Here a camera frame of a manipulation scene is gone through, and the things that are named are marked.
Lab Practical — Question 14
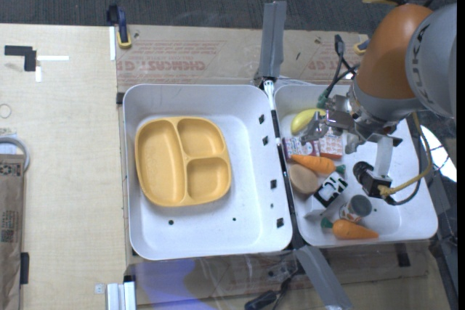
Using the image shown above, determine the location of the white plastic tray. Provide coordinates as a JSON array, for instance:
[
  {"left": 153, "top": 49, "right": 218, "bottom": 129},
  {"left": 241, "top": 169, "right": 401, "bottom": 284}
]
[
  {"left": 122, "top": 83, "right": 294, "bottom": 261},
  {"left": 273, "top": 83, "right": 439, "bottom": 248}
]

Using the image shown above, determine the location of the orange and white carton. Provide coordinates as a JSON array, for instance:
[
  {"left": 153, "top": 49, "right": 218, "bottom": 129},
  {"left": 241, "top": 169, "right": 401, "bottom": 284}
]
[{"left": 319, "top": 126, "right": 344, "bottom": 160}]

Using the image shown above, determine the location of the black and white cube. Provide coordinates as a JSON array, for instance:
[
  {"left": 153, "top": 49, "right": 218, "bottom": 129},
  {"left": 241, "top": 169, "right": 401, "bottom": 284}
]
[{"left": 312, "top": 171, "right": 349, "bottom": 208}]

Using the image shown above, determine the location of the tan bread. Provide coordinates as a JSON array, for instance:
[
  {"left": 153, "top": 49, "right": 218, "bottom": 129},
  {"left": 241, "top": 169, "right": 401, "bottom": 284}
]
[{"left": 288, "top": 163, "right": 320, "bottom": 195}]

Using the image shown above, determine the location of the orange carrot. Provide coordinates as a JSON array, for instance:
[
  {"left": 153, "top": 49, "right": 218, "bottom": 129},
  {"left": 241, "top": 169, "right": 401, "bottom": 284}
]
[
  {"left": 290, "top": 153, "right": 347, "bottom": 176},
  {"left": 320, "top": 217, "right": 380, "bottom": 240}
]

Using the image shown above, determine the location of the small can with grey lid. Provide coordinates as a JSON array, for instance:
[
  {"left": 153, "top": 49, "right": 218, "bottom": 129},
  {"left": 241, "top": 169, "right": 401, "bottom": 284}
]
[{"left": 339, "top": 194, "right": 373, "bottom": 224}]

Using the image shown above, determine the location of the brown cardboard board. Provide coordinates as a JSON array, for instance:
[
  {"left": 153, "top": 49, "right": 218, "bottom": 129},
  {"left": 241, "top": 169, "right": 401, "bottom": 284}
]
[{"left": 115, "top": 24, "right": 429, "bottom": 306}]

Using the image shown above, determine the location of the pink and white carton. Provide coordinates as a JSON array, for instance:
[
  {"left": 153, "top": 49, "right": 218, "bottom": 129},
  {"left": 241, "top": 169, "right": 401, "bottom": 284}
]
[{"left": 282, "top": 136, "right": 320, "bottom": 161}]

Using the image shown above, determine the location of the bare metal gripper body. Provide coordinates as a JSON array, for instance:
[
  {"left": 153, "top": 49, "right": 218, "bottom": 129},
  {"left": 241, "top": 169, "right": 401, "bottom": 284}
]
[{"left": 324, "top": 94, "right": 368, "bottom": 137}]

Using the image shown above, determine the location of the yellow divided plate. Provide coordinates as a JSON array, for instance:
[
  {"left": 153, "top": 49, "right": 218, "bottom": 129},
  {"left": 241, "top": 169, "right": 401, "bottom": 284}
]
[{"left": 134, "top": 116, "right": 233, "bottom": 208}]

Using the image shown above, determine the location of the black cylinder on white bracket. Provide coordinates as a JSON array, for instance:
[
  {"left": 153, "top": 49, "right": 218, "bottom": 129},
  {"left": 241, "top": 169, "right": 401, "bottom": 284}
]
[{"left": 352, "top": 136, "right": 395, "bottom": 198}]

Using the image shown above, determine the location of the yellow banana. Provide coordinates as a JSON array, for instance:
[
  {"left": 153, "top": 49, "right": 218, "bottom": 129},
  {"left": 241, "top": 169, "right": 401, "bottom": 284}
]
[{"left": 290, "top": 107, "right": 327, "bottom": 136}]

